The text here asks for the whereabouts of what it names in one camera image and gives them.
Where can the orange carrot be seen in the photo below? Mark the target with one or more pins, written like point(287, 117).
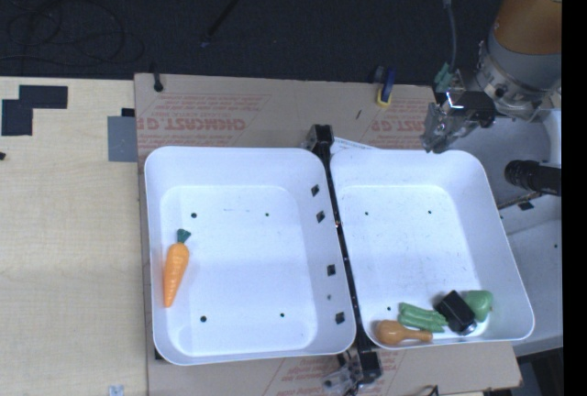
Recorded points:
point(176, 268)

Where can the tan toy chicken drumstick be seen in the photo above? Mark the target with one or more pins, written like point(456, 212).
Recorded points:
point(390, 332)

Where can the brown cardboard board red print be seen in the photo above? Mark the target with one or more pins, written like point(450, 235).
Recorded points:
point(284, 119)

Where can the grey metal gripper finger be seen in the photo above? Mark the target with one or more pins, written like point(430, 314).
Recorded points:
point(454, 130)
point(432, 128)

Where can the green toy beans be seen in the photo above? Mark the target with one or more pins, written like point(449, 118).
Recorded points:
point(419, 317)

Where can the white plastic tray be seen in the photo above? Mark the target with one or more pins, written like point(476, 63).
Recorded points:
point(413, 247)
point(247, 270)

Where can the thin black rod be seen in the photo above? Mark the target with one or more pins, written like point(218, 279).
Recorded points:
point(341, 238)

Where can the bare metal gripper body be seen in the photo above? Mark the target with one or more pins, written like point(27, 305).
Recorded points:
point(477, 109)

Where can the green toy pear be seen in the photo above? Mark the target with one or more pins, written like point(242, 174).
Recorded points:
point(480, 302)

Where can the black cylinder on white bracket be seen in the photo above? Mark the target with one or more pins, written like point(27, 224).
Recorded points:
point(532, 176)

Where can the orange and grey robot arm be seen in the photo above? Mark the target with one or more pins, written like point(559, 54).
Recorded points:
point(527, 18)

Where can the black box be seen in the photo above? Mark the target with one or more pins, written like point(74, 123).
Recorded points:
point(455, 311)

